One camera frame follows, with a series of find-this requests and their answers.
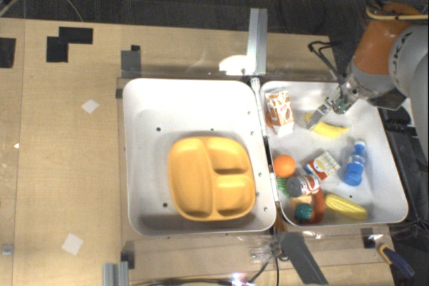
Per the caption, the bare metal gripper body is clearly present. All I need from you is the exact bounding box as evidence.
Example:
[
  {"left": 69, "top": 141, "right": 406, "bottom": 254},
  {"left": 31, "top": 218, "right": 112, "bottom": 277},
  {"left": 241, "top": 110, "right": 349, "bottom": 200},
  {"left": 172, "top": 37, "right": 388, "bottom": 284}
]
[{"left": 324, "top": 82, "right": 357, "bottom": 114}]

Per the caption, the yellow banana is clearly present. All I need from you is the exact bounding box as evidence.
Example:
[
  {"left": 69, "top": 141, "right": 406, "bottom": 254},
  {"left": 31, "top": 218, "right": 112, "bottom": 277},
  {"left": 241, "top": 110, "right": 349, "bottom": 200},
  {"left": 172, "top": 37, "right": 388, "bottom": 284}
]
[{"left": 304, "top": 112, "right": 350, "bottom": 139}]

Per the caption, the orange and white carton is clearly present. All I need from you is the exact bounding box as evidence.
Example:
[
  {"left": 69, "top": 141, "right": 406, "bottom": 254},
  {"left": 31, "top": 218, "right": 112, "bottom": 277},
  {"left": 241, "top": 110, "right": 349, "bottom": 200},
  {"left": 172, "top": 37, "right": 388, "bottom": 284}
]
[{"left": 264, "top": 89, "right": 296, "bottom": 139}]

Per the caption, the red and yellow carton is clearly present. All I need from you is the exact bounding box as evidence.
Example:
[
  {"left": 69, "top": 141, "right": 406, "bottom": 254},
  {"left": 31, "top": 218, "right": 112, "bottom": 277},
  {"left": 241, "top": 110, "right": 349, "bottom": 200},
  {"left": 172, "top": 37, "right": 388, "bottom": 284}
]
[{"left": 302, "top": 149, "right": 342, "bottom": 182}]

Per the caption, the orange fruit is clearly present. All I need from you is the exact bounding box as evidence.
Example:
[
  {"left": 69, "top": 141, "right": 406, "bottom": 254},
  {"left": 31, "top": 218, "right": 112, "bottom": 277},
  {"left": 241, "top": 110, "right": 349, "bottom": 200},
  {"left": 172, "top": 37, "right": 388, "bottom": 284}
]
[{"left": 273, "top": 153, "right": 297, "bottom": 178}]

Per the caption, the blue bottle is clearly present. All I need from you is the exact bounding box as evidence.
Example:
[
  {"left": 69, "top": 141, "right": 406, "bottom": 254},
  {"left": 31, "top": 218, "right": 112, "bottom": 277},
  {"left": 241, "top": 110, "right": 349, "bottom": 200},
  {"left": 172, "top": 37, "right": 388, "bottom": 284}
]
[{"left": 343, "top": 140, "right": 367, "bottom": 187}]

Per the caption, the red and white can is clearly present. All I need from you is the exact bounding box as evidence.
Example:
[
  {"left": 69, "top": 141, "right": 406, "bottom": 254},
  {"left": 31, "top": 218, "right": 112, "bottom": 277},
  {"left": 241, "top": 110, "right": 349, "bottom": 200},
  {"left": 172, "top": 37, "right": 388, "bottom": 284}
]
[{"left": 286, "top": 174, "right": 322, "bottom": 198}]

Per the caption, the green toy vegetable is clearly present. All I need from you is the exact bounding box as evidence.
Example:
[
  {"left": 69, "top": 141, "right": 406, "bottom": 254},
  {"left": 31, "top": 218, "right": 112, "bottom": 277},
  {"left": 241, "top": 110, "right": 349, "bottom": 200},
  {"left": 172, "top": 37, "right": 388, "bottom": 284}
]
[{"left": 275, "top": 177, "right": 291, "bottom": 196}]

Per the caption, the tan bread slice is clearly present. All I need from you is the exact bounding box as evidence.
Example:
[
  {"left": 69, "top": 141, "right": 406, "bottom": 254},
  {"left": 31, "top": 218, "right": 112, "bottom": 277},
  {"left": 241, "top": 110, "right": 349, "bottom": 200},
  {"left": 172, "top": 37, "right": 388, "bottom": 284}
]
[{"left": 289, "top": 195, "right": 313, "bottom": 212}]

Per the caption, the white plastic tray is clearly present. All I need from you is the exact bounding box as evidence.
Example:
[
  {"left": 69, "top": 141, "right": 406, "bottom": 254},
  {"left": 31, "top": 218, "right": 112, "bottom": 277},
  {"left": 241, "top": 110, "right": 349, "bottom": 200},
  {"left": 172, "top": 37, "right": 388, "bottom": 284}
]
[
  {"left": 122, "top": 78, "right": 278, "bottom": 237},
  {"left": 259, "top": 80, "right": 410, "bottom": 228}
]

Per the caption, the orange sausage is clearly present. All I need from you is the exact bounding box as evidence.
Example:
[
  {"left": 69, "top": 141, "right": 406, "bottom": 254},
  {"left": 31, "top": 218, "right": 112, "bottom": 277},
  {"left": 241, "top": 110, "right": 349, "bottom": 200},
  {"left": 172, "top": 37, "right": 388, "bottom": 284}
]
[{"left": 310, "top": 189, "right": 326, "bottom": 224}]

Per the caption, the yellow corn cob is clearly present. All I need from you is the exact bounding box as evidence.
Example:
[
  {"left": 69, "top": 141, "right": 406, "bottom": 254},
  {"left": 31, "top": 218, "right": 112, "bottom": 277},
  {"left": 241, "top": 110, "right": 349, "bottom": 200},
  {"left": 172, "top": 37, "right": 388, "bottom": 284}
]
[{"left": 324, "top": 193, "right": 369, "bottom": 222}]

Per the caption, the green broccoli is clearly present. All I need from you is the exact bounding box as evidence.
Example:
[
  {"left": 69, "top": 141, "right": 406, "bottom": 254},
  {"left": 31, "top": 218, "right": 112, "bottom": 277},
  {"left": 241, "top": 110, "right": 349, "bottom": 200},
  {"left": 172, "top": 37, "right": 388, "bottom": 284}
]
[{"left": 294, "top": 203, "right": 315, "bottom": 225}]

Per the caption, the pale wood board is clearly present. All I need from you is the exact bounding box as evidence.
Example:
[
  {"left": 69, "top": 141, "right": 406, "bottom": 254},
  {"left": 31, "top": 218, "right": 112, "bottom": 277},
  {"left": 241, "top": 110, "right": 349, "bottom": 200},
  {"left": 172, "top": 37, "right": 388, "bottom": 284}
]
[{"left": 119, "top": 25, "right": 391, "bottom": 286}]

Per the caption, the yellow divided plate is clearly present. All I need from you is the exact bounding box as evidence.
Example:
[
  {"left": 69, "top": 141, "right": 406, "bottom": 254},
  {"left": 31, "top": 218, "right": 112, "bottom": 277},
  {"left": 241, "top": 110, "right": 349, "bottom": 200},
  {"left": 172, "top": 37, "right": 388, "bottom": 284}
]
[{"left": 167, "top": 136, "right": 257, "bottom": 222}]

